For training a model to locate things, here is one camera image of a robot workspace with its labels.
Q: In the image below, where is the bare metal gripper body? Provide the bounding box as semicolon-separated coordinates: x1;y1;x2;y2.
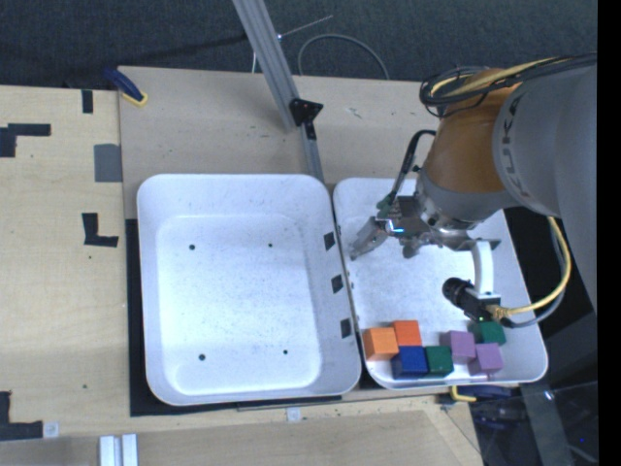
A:
376;194;502;252

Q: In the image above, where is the white plastic tray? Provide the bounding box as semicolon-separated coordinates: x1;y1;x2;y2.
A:
136;173;363;407
332;177;550;391

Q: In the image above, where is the orange cube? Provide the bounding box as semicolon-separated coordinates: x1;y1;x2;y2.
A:
391;319;423;348
362;326;401;362

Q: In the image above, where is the purple cube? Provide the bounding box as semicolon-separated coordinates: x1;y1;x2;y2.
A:
466;342;505;378
439;329;477;360

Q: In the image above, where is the blue cube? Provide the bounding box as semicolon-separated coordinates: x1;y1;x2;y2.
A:
390;345;430;380

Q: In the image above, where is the green cube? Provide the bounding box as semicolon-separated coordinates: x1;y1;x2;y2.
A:
424;345;456;378
468;320;507;348

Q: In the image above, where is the black cylinder on white bracket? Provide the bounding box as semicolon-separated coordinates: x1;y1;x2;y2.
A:
441;240;502;322

